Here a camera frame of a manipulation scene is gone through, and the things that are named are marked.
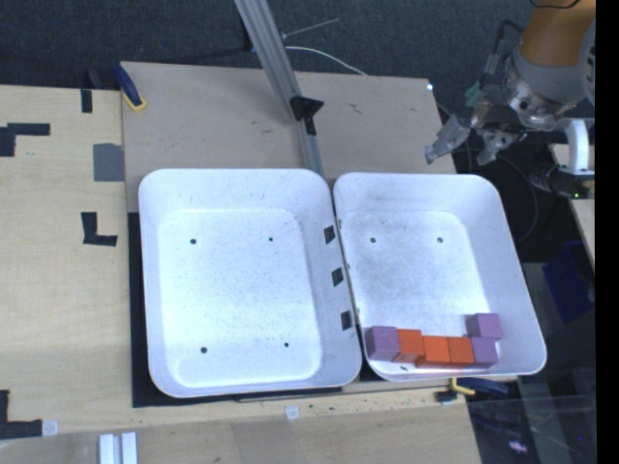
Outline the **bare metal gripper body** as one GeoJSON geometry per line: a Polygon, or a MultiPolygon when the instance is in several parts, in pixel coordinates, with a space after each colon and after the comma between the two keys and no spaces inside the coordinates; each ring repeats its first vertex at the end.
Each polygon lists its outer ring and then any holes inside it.
{"type": "Polygon", "coordinates": [[[574,102],[550,100],[520,78],[506,77],[471,86],[470,108],[470,125],[477,131],[555,131],[574,102]]]}

